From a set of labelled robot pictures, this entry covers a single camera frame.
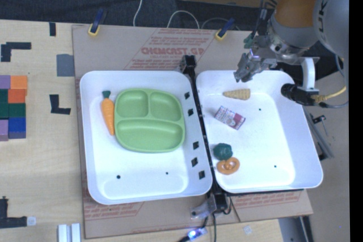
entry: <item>small box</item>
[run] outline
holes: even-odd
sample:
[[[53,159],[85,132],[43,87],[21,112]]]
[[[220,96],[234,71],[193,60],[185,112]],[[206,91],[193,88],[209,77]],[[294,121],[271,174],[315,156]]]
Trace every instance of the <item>small box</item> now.
[[[0,103],[7,103],[8,89],[0,89]]]
[[[223,106],[220,106],[219,110],[217,111],[216,115],[214,115],[214,117],[217,120],[221,121],[222,123],[236,130],[238,130],[246,120],[246,118],[244,118],[242,115]]]
[[[0,102],[0,120],[9,118],[9,104],[7,102]]]
[[[10,117],[9,118],[9,139],[25,138],[26,119],[25,117]]]
[[[0,120],[0,141],[9,140],[9,121]]]
[[[25,95],[27,94],[28,78],[25,75],[10,76],[10,88],[11,89],[24,89]]]
[[[25,89],[9,89],[7,99],[9,103],[25,103]]]
[[[0,75],[0,89],[9,89],[9,88],[10,88],[10,76]]]
[[[9,117],[25,117],[26,104],[25,103],[10,103],[9,104]]]

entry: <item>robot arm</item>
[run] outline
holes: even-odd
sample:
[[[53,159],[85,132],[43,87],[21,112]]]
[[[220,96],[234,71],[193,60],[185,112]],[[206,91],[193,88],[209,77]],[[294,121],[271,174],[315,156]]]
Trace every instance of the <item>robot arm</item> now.
[[[248,82],[256,73],[274,68],[278,62],[303,67],[304,81],[298,88],[304,105],[313,105],[310,95],[314,88],[314,63],[318,58],[305,58],[303,54],[318,40],[344,59],[348,87],[349,0],[280,0],[267,24],[267,33],[255,36],[252,32],[234,73],[236,81]],[[292,92],[292,88],[282,93]]]

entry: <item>black tape marking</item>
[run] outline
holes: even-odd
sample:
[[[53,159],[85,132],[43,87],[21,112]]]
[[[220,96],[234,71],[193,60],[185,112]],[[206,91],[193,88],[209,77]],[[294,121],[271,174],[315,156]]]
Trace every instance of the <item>black tape marking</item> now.
[[[49,95],[49,98],[50,98],[50,106],[52,107],[52,109],[50,110],[51,113],[66,114],[66,115],[70,114],[71,108],[59,108],[59,95],[52,94]]]
[[[1,45],[1,62],[11,61],[12,49],[31,49],[32,43],[9,42]]]
[[[6,43],[6,45],[10,48],[10,49],[31,49],[32,48],[32,43],[16,43],[16,42],[10,42],[10,43]]]
[[[11,60],[11,49],[7,45],[1,45],[1,61],[10,62]]]
[[[49,23],[49,35],[50,36],[56,36],[57,35],[56,23],[55,22],[50,22]]]
[[[17,228],[27,226],[27,217],[10,218],[7,216],[7,201],[6,197],[0,199],[0,228]]]

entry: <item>orange toy donut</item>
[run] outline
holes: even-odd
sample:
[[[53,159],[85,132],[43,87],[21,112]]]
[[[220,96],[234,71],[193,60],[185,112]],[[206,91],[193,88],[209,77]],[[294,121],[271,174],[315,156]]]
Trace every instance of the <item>orange toy donut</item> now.
[[[233,156],[228,158],[228,160],[221,160],[217,163],[217,169],[218,172],[223,173],[224,175],[230,175],[239,169],[239,160]]]

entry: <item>green divided plate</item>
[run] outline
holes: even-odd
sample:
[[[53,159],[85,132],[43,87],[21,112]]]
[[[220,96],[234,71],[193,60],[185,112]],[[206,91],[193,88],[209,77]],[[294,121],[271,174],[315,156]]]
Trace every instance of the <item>green divided plate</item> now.
[[[168,92],[152,89],[120,92],[115,101],[115,135],[128,150],[176,150],[185,137],[180,101]]]

